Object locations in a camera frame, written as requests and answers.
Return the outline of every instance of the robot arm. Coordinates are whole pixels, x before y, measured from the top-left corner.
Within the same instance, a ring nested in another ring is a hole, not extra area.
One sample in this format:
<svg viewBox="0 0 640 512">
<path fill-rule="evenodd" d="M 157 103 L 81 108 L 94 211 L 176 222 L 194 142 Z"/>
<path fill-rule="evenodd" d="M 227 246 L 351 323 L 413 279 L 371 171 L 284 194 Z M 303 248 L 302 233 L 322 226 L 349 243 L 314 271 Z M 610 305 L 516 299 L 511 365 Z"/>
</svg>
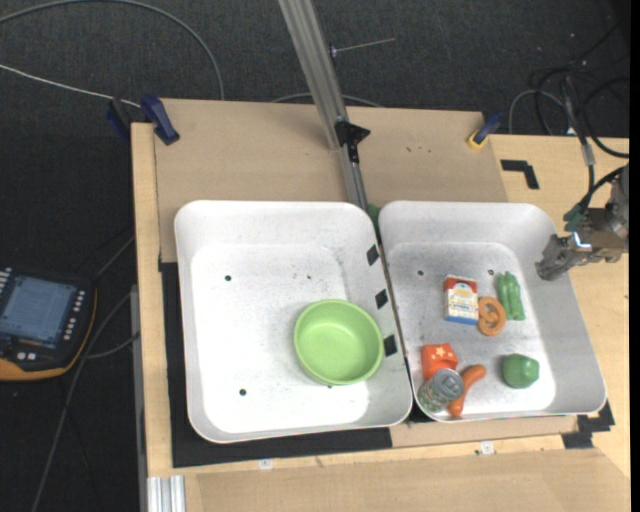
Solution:
<svg viewBox="0 0 640 512">
<path fill-rule="evenodd" d="M 603 259 L 614 263 L 629 252 L 629 164 L 603 178 L 595 188 L 609 181 L 611 196 L 604 208 L 577 205 L 565 215 L 569 221 L 565 229 L 572 233 L 564 238 L 554 234 L 549 239 L 542 260 L 536 263 L 542 279 L 553 281 L 572 267 Z"/>
</svg>

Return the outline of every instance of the toy pretzel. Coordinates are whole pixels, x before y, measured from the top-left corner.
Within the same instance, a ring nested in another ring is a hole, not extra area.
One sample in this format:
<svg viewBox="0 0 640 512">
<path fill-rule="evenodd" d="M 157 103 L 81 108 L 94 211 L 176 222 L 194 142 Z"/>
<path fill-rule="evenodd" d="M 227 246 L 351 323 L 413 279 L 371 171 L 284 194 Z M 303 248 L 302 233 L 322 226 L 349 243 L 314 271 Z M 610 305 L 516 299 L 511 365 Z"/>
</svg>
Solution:
<svg viewBox="0 0 640 512">
<path fill-rule="evenodd" d="M 478 301 L 478 329 L 485 336 L 498 334 L 507 321 L 507 312 L 498 299 L 482 297 Z"/>
</svg>

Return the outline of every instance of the green bowl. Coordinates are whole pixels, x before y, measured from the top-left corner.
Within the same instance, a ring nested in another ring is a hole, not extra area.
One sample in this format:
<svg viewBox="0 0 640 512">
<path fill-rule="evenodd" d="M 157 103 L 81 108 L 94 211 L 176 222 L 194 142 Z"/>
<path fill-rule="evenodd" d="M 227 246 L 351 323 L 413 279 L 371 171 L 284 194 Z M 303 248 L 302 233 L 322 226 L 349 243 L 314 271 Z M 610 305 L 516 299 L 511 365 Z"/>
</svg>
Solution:
<svg viewBox="0 0 640 512">
<path fill-rule="evenodd" d="M 307 306 L 294 331 L 298 361 L 314 380 L 326 385 L 362 382 L 380 367 L 382 334 L 359 306 L 328 299 Z"/>
</svg>

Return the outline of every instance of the white tray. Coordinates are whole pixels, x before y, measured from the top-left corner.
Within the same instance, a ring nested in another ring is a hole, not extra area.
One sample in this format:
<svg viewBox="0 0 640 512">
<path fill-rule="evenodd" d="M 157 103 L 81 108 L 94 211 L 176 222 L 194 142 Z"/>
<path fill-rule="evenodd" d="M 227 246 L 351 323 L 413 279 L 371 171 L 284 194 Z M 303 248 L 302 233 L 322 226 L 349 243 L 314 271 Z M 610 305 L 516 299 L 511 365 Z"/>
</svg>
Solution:
<svg viewBox="0 0 640 512">
<path fill-rule="evenodd" d="M 195 201 L 179 211 L 175 234 L 187 406 L 202 437 L 226 443 L 406 418 L 411 385 L 363 211 L 345 203 Z M 323 386 L 298 364 L 296 319 L 328 298 L 364 308 L 387 340 L 389 355 L 365 382 Z"/>
<path fill-rule="evenodd" d="M 487 376 L 469 391 L 461 420 L 600 409 L 604 381 L 568 275 L 543 281 L 541 259 L 551 219 L 539 208 L 513 203 L 390 203 L 380 214 L 380 231 L 414 392 L 423 383 L 420 350 L 448 342 L 458 369 L 480 363 Z M 478 281 L 478 294 L 496 297 L 494 279 L 509 271 L 522 290 L 524 321 L 507 321 L 496 336 L 476 326 L 444 320 L 446 274 Z M 540 378 L 512 389 L 501 377 L 502 358 L 522 353 L 540 362 Z M 446 412 L 429 413 L 440 421 Z"/>
</svg>

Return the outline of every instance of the black floor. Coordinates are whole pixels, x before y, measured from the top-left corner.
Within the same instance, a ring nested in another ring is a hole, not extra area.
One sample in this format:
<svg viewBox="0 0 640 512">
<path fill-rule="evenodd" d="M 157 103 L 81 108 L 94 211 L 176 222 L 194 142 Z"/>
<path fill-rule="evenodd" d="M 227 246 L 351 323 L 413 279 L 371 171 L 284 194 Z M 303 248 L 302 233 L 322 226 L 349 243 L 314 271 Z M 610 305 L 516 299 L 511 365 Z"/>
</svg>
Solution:
<svg viewBox="0 0 640 512">
<path fill-rule="evenodd" d="M 560 98 L 568 75 L 581 101 L 579 120 L 587 114 L 592 135 L 629 136 L 629 50 L 608 0 L 317 3 L 327 40 L 337 48 L 395 38 L 339 54 L 344 94 L 488 116 L 508 110 L 531 87 Z M 219 97 L 202 48 L 155 12 L 90 2 L 3 22 L 34 5 L 1 3 L 0 65 L 136 102 L 147 93 Z M 149 5 L 200 34 L 219 64 L 226 99 L 270 101 L 306 91 L 275 0 Z M 545 73 L 531 75 L 541 69 L 554 72 L 539 83 Z M 107 103 L 0 68 L 0 266 L 95 275 L 132 235 L 129 148 L 105 121 Z M 553 102 L 539 107 L 536 112 L 532 96 L 523 98 L 513 131 L 566 133 Z M 99 280 L 98 323 L 135 282 L 130 247 Z M 95 350 L 116 346 L 130 332 L 124 307 Z M 0 511 L 31 509 L 73 375 L 0 384 Z M 132 383 L 128 350 L 84 366 L 38 510 L 137 509 Z"/>
</svg>

